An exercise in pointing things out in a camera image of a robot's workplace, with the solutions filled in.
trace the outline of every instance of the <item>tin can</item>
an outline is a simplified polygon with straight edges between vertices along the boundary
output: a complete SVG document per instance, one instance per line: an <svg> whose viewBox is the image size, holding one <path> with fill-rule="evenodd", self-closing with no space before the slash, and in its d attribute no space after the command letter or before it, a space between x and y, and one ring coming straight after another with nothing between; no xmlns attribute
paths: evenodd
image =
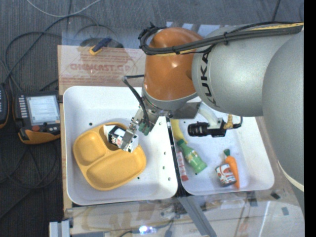
<svg viewBox="0 0 316 237"><path fill-rule="evenodd" d="M215 168L217 176L223 186L228 186L237 182L234 174L231 171L229 164L223 164Z"/></svg>

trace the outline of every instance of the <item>dark floor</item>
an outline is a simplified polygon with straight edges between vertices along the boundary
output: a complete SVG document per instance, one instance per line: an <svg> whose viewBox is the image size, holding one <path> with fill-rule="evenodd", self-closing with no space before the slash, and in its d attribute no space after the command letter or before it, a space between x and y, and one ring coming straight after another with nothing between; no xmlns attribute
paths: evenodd
<svg viewBox="0 0 316 237"><path fill-rule="evenodd" d="M30 1L50 14L68 15L96 0ZM0 0L0 58L13 68L12 77L20 89L14 84L6 88L10 95L56 89L56 46L66 41L62 36L79 33L77 37L82 38L100 31L125 47L138 48L137 35L149 22L164 26L167 22L238 25L271 21L277 1L103 0L80 13L85 16L67 19L44 14L26 0ZM304 0L280 0L275 20L303 21ZM86 28L93 24L99 27ZM45 34L32 47L38 32L46 30L59 37ZM0 64L0 82L5 77ZM59 157L59 140L39 146L22 144L10 116L9 124L0 130L0 236L48 236L49 222L63 218Z"/></svg>

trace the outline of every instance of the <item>green bottle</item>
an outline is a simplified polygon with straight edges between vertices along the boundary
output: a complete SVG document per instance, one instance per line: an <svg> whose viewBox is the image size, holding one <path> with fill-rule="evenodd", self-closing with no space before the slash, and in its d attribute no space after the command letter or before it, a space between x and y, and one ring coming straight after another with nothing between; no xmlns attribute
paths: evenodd
<svg viewBox="0 0 316 237"><path fill-rule="evenodd" d="M194 169L196 174L200 173L207 167L207 164L198 156L197 152L187 146L183 139L177 142L177 145L181 148L184 158L190 164L190 166Z"/></svg>

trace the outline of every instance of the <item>handheld controller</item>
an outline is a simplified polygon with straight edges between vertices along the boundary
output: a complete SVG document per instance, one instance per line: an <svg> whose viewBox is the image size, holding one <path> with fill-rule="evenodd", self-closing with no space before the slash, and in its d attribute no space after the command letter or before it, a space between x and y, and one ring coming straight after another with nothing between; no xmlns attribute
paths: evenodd
<svg viewBox="0 0 316 237"><path fill-rule="evenodd" d="M0 84L0 129L5 126L9 117L9 100L3 83Z"/></svg>
<svg viewBox="0 0 316 237"><path fill-rule="evenodd" d="M19 93L13 102L13 118L25 144L41 144L60 138L57 91Z"/></svg>

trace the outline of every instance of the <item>orange carrot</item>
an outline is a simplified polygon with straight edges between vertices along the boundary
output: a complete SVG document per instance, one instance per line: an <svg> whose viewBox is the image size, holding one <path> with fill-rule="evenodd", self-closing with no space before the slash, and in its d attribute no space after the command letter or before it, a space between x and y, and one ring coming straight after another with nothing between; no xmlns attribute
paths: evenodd
<svg viewBox="0 0 316 237"><path fill-rule="evenodd" d="M224 154L226 155L225 163L228 163L237 181L234 183L234 185L237 187L237 189L239 189L239 175L236 159L235 157L231 156L231 151L229 149L225 149Z"/></svg>

